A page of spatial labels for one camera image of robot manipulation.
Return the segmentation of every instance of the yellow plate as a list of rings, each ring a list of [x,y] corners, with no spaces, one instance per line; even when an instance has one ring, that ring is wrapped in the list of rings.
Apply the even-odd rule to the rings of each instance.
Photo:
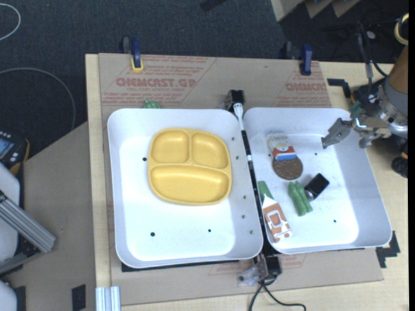
[[[164,129],[150,144],[148,180],[161,199],[211,205],[228,197],[231,161],[225,142],[194,129]]]

